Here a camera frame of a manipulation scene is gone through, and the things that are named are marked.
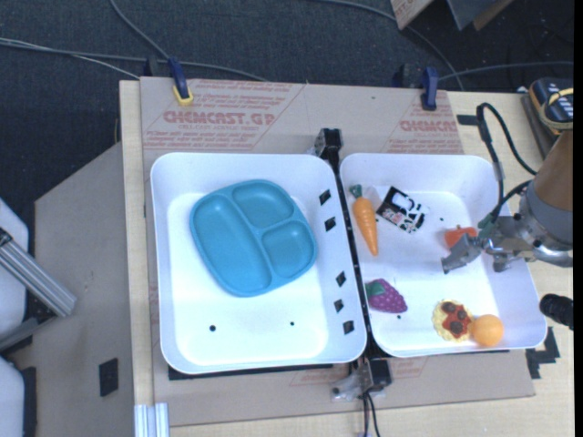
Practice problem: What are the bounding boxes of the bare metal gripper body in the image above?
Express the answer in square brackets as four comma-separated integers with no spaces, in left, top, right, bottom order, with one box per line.
[480,215,574,269]

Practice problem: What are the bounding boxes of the orange toy pumpkin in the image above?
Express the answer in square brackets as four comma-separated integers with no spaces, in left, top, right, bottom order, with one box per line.
[444,225,479,250]

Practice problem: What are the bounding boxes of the white plastic tray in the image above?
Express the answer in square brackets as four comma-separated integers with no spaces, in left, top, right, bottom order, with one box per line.
[149,151,369,376]
[338,152,548,360]

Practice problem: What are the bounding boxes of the yellow toy pizza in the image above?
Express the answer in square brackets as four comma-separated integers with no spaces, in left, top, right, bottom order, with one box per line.
[431,299,475,343]

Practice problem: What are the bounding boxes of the orange ball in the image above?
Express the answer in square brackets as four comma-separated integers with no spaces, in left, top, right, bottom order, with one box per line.
[469,313,506,349]

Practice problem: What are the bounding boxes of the black and white packet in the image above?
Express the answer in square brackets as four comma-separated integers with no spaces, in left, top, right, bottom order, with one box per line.
[375,185,432,235]

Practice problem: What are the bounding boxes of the purple grapes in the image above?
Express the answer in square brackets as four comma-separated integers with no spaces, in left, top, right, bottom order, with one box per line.
[364,278,409,315]

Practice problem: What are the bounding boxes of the orange carrot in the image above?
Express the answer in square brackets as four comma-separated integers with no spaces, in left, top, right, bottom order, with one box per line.
[348,183,381,258]

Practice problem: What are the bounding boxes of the thin black rod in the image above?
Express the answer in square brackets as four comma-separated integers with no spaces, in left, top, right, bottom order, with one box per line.
[333,156,371,360]

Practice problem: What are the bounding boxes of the blue divided plate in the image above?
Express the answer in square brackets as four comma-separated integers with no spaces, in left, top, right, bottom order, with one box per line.
[188,178,319,299]

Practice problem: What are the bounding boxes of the brown cardboard board red print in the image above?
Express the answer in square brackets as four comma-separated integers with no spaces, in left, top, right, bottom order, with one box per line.
[138,76,537,428]

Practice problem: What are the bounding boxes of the black block with thin wires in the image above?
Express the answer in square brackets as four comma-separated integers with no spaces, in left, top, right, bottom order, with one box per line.
[359,357,394,394]
[313,127,343,161]

